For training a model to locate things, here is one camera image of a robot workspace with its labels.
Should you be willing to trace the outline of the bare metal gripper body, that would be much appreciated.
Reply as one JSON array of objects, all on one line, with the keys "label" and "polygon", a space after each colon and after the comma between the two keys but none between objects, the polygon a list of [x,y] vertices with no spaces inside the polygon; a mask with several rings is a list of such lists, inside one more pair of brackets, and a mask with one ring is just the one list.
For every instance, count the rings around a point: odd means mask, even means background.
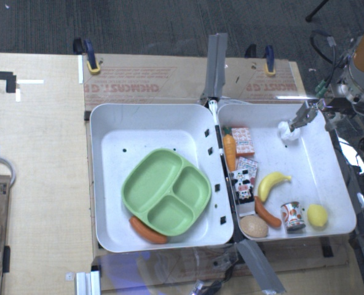
[{"label": "bare metal gripper body", "polygon": [[330,84],[318,105],[323,112],[364,116],[364,90],[352,84]]}]

